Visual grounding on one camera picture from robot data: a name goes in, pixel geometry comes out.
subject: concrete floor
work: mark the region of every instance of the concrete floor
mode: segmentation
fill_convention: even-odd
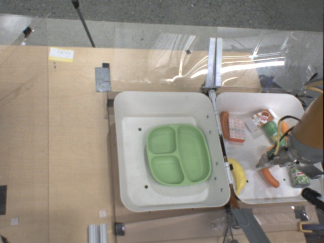
[[[324,0],[79,0],[86,20],[323,31]],[[70,0],[0,0],[0,13],[77,19]]]

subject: green divided tray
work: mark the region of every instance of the green divided tray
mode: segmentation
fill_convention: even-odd
[[[163,185],[201,183],[212,171],[205,136],[193,125],[155,127],[146,138],[146,152],[154,179]]]

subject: yellow banana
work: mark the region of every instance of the yellow banana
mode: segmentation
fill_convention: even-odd
[[[239,195],[239,193],[247,183],[247,178],[245,176],[244,169],[236,160],[229,157],[227,158],[227,160],[228,163],[233,166],[232,175],[235,180],[235,192],[237,195]]]

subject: wooden table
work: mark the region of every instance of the wooden table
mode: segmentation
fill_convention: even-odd
[[[95,67],[110,63],[114,90],[198,91],[204,79],[196,78],[189,86],[132,83],[146,76],[142,71],[152,66],[148,60],[152,53],[170,55],[165,51],[70,49],[74,50],[73,63],[48,61],[47,47],[21,46],[0,66],[0,185],[8,185],[7,214],[0,216],[0,234],[10,242],[87,242],[88,225],[101,223],[108,224],[108,242],[125,241],[113,236],[107,94],[95,91]],[[206,55],[192,53],[186,71]],[[106,217],[100,218],[100,211]],[[14,217],[19,224],[11,226]],[[132,226],[136,231],[140,224]],[[292,229],[267,235],[271,242],[305,242]],[[243,235],[236,238],[248,242]],[[212,237],[168,243],[221,241],[222,237]]]

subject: green can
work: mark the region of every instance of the green can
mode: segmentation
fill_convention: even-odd
[[[294,188],[303,188],[309,185],[308,177],[301,172],[297,166],[289,168],[289,177],[292,187]]]
[[[275,145],[277,144],[277,124],[274,121],[270,121],[267,124],[263,126],[263,129],[265,130],[266,134],[268,135],[268,138],[272,141],[272,143]],[[283,138],[280,141],[280,146],[284,147],[286,144],[285,139]]]

